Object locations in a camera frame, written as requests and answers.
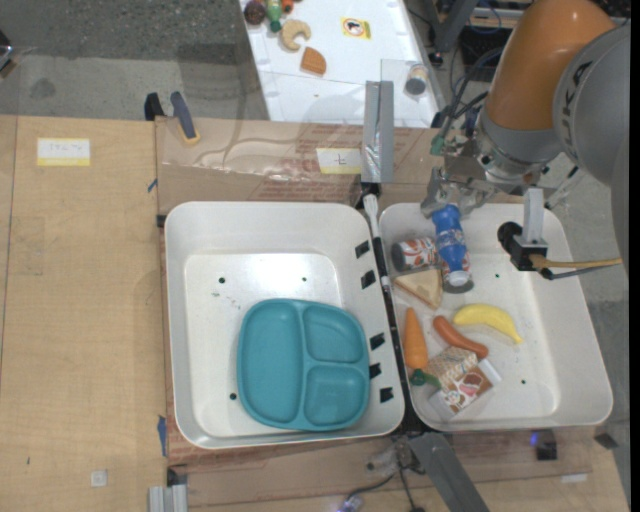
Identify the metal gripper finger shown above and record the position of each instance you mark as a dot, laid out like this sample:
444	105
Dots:
471	202
435	197

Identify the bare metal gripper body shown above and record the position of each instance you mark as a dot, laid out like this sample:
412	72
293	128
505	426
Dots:
492	172

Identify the blue plastic bottle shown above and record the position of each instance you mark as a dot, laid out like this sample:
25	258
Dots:
451	245

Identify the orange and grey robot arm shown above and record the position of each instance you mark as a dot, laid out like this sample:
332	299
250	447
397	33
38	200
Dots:
535	75

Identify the orange and white can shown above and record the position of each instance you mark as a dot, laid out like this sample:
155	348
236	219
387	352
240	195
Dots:
412	252

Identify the beige sandwich slice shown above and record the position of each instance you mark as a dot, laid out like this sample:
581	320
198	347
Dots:
425	289

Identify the yellow banana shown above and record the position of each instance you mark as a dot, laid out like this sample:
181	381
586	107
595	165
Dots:
487	317

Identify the clear plastic jar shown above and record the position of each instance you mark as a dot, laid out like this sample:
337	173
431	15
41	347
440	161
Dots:
416	80

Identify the orange sausage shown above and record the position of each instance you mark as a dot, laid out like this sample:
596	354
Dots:
457	337

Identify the orange carrot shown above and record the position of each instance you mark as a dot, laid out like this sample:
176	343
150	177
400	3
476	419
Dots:
415	342

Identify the beige patterned carton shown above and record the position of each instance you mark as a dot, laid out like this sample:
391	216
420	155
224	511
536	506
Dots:
450	362

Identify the white plastic tray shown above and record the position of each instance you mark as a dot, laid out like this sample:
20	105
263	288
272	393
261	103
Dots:
210	310
555	350

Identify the brown biscuit wedge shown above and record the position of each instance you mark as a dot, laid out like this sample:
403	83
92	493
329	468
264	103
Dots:
314	62

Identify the brown and white carton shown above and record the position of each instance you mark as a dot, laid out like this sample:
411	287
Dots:
472	387

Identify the brown cardboard board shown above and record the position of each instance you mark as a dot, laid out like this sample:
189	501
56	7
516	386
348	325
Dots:
240	175

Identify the beige croissant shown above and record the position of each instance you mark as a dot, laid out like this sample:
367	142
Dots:
289	37

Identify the blue divided plate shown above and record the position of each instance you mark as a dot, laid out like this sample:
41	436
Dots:
272	360

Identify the green bottle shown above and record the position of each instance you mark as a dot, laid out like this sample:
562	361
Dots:
274	12

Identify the brown doughnut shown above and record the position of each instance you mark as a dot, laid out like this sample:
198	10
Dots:
254	12

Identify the black cylinder on white bracket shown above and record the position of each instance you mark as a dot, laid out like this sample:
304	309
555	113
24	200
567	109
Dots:
525	247

